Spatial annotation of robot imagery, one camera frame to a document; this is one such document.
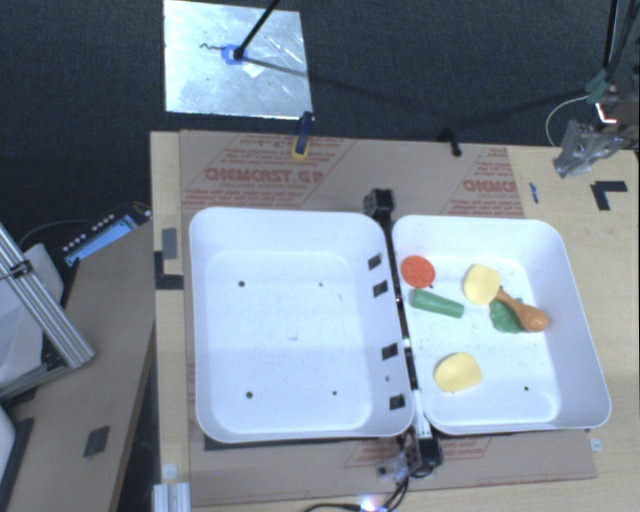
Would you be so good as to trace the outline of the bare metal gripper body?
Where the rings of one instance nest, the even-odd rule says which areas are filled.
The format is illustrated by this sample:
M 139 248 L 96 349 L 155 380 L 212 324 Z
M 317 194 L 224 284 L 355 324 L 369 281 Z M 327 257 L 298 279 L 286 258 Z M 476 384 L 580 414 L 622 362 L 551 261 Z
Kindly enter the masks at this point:
M 596 103 L 596 131 L 621 149 L 639 149 L 639 76 L 613 80 Z

